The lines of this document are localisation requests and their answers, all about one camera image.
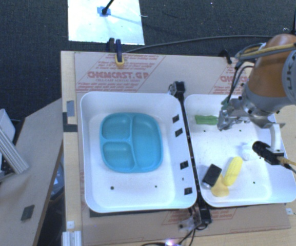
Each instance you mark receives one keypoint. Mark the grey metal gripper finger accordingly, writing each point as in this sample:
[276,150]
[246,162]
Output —
[233,122]
[222,120]

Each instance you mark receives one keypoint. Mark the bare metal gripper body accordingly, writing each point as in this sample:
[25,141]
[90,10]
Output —
[238,109]

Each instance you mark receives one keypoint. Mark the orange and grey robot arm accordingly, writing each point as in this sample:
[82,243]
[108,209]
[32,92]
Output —
[268,68]

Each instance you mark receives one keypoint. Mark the green pea pod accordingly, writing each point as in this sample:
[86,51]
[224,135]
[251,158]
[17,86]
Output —
[205,119]

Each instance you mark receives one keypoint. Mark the white lumpy toy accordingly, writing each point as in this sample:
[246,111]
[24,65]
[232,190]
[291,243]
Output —
[245,152]

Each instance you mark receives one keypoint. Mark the thin black rod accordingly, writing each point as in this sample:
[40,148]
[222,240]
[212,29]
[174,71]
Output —
[191,152]

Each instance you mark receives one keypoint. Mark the yellow corn cob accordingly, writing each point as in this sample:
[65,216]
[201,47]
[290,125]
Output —
[233,172]

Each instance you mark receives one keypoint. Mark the black rectangular box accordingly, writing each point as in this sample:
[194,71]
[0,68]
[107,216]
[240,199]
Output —
[212,174]

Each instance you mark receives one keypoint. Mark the white plastic tray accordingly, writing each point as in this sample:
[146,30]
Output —
[260,178]
[137,188]

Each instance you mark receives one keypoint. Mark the yellow toy piece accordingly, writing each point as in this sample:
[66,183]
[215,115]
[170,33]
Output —
[219,189]

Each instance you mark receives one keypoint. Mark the blue divided plate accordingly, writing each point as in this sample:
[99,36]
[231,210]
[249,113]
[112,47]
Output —
[142,142]

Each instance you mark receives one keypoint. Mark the brown cardboard board red print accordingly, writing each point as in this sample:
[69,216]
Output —
[137,73]

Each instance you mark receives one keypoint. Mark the black cylinder on white bracket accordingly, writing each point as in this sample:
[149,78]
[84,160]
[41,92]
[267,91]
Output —
[267,151]

